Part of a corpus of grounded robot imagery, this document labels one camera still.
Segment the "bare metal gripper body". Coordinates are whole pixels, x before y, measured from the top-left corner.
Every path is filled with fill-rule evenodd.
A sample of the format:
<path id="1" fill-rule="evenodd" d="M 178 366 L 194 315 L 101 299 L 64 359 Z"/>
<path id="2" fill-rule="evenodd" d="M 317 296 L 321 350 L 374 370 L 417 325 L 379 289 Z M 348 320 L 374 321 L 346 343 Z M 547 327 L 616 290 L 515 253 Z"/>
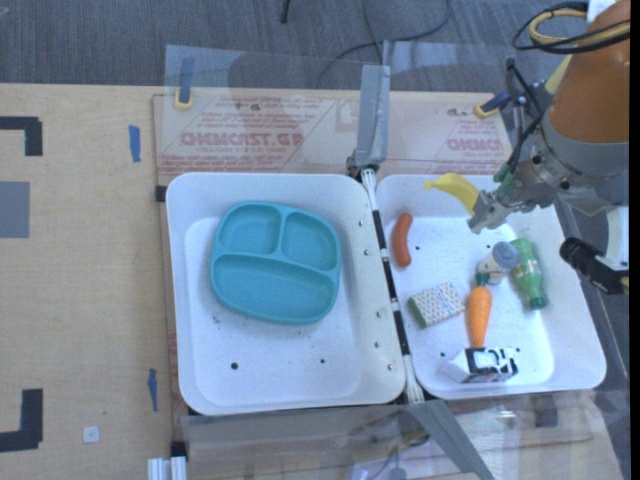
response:
<path id="1" fill-rule="evenodd" d="M 509 212 L 528 213 L 550 206 L 559 197 L 569 197 L 571 179 L 557 167 L 561 165 L 544 153 L 534 153 L 524 161 L 511 156 L 494 175 L 498 186 L 493 199 Z"/>

